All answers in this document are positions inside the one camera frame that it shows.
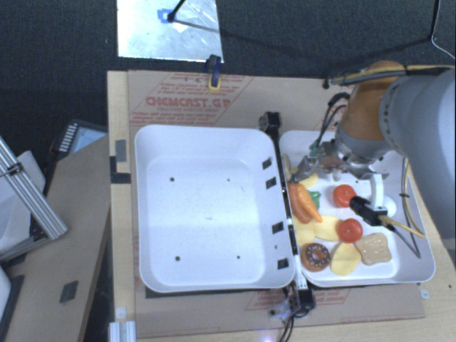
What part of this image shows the black cylinder on white bracket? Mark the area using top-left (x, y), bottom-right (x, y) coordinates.
top-left (348, 172), bottom-right (389, 227)

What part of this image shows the white plastic tray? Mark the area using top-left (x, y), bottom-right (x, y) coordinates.
top-left (279, 130), bottom-right (437, 288)
top-left (134, 124), bottom-right (297, 294)

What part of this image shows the brown sprinkled doughnut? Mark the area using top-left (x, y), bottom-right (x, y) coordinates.
top-left (300, 242), bottom-right (332, 273)

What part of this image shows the brown cardboard board, red print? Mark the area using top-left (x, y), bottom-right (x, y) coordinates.
top-left (127, 70), bottom-right (427, 338)

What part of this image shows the yellow potato chip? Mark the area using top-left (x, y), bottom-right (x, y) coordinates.
top-left (313, 214), bottom-right (341, 242)
top-left (292, 214), bottom-right (316, 248)
top-left (330, 242), bottom-right (362, 277)

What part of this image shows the thin black and white rod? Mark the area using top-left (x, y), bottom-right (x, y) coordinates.
top-left (271, 129), bottom-right (308, 291)

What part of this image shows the beige bread slice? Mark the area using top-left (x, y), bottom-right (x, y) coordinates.
top-left (354, 232), bottom-right (393, 266)

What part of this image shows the red tomato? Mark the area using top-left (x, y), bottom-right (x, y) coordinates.
top-left (336, 218), bottom-right (364, 244)
top-left (332, 184), bottom-right (358, 208)

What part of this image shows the orange carrot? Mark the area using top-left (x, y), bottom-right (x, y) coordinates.
top-left (296, 183), bottom-right (323, 224)

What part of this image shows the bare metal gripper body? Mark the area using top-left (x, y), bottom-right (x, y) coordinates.
top-left (315, 142), bottom-right (375, 178)

